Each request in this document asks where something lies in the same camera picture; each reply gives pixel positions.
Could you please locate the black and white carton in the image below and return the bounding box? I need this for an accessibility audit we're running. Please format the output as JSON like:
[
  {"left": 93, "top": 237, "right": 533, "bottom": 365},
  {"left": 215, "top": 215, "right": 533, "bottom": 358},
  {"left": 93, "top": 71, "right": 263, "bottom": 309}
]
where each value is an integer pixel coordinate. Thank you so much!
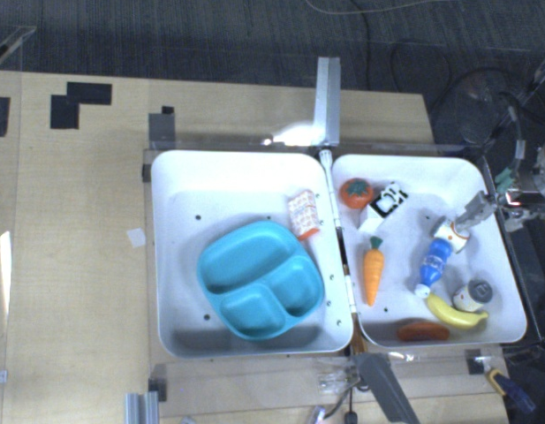
[{"left": 357, "top": 181, "right": 409, "bottom": 234}]

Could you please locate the white plastic tray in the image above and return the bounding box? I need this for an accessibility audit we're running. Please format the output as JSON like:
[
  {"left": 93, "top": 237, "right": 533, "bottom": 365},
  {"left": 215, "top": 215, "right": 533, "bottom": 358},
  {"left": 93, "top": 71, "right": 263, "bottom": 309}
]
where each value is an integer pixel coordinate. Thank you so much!
[
  {"left": 330, "top": 153, "right": 529, "bottom": 350},
  {"left": 149, "top": 148, "right": 355, "bottom": 360}
]

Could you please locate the orange tomato with green top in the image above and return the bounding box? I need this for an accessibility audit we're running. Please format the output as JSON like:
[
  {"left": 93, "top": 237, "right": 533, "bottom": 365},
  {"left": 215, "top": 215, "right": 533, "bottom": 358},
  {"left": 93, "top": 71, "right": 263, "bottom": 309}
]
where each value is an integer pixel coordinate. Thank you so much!
[{"left": 339, "top": 177, "right": 375, "bottom": 210}]

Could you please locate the blue divided plate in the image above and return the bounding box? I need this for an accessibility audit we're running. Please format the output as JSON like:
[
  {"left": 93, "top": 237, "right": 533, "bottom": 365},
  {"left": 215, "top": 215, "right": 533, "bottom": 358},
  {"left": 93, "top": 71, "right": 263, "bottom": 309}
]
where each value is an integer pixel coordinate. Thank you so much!
[{"left": 196, "top": 219, "right": 326, "bottom": 342}]

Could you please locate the orange carrot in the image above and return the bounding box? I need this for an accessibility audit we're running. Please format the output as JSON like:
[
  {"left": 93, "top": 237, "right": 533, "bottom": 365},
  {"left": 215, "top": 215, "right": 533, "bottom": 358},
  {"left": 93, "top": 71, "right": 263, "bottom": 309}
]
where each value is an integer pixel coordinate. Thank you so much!
[{"left": 362, "top": 235, "right": 386, "bottom": 307}]

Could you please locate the pale wood board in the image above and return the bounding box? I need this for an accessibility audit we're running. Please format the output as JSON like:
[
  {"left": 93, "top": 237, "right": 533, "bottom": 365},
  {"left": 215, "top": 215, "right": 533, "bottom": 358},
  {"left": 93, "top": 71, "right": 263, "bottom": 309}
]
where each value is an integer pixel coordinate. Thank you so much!
[{"left": 0, "top": 69, "right": 510, "bottom": 424}]

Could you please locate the orange and white carton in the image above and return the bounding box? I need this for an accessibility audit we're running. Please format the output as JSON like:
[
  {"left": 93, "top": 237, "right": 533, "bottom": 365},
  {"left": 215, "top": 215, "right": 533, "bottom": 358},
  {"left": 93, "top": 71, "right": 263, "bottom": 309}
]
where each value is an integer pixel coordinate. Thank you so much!
[{"left": 287, "top": 188, "right": 322, "bottom": 242}]

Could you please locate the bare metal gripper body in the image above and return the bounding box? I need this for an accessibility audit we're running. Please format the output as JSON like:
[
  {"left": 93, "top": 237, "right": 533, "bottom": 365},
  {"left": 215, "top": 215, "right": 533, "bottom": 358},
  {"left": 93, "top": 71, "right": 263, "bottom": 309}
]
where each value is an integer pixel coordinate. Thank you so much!
[{"left": 495, "top": 186, "right": 545, "bottom": 232}]

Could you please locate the yellow banana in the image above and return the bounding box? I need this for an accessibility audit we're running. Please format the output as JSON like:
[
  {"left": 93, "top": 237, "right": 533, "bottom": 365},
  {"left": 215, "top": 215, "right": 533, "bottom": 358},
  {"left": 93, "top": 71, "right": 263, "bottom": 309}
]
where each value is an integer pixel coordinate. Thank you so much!
[{"left": 425, "top": 291, "right": 490, "bottom": 330}]

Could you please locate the blue bottle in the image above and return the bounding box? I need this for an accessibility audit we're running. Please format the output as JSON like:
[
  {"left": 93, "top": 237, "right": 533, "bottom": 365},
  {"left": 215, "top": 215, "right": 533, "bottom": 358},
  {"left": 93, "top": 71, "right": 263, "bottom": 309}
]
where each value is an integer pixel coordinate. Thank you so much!
[{"left": 413, "top": 237, "right": 453, "bottom": 299}]

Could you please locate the red sausage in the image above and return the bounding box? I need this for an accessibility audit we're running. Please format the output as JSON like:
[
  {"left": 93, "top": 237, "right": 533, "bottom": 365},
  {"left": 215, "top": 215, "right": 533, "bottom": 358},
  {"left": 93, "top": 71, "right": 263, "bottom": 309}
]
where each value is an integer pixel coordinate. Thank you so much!
[{"left": 395, "top": 321, "right": 451, "bottom": 343}]

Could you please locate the white can with grey lid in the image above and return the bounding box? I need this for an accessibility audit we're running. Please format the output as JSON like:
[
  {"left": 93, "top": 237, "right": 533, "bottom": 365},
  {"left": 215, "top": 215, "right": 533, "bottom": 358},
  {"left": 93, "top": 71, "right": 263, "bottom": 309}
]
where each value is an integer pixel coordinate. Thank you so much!
[{"left": 451, "top": 277, "right": 494, "bottom": 314}]

